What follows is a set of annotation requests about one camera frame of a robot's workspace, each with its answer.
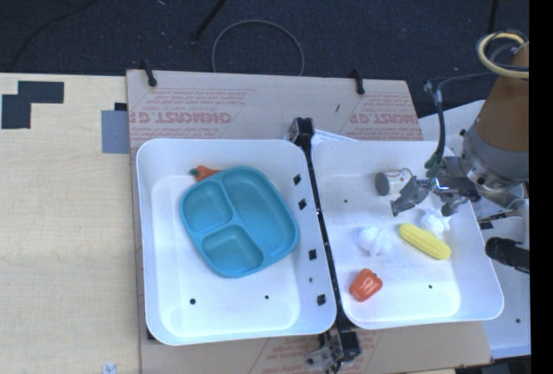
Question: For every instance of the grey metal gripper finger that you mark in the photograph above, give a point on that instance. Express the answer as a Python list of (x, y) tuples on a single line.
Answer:
[(453, 204), (409, 196)]

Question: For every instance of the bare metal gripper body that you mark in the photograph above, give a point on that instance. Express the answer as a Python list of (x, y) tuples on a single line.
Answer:
[(460, 180)]

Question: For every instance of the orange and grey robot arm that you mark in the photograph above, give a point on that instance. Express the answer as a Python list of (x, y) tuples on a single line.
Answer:
[(507, 122)]

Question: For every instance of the white can with grey lid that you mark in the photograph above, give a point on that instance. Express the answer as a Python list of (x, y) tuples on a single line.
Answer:
[(395, 180)]

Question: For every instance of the white garlic bulb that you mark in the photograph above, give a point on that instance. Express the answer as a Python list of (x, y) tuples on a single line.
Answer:
[(434, 222), (373, 240)]

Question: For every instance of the yellow corn cob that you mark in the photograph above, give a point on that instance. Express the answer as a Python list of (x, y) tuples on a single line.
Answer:
[(425, 240)]

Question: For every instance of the thin black and white rod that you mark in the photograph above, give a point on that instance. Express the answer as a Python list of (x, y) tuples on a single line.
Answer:
[(325, 234)]

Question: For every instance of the white printed paper slip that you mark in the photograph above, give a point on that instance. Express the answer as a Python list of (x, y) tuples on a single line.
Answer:
[(332, 136)]

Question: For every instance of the orange bell pepper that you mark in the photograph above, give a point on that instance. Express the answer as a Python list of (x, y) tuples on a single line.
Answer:
[(366, 285)]

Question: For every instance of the white plastic tray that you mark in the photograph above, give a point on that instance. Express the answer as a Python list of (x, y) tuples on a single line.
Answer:
[(242, 312), (402, 307)]

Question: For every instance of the blue divided plate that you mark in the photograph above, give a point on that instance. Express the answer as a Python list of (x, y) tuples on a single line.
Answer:
[(252, 208)]

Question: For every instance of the brown cardboard board red print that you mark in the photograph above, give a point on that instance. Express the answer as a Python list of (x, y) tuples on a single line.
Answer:
[(268, 113)]

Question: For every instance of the orange carrot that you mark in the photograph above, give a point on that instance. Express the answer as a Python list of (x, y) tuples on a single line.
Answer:
[(203, 173)]

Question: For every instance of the black cylinder on white bracket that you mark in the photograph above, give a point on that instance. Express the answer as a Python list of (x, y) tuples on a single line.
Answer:
[(507, 253)]

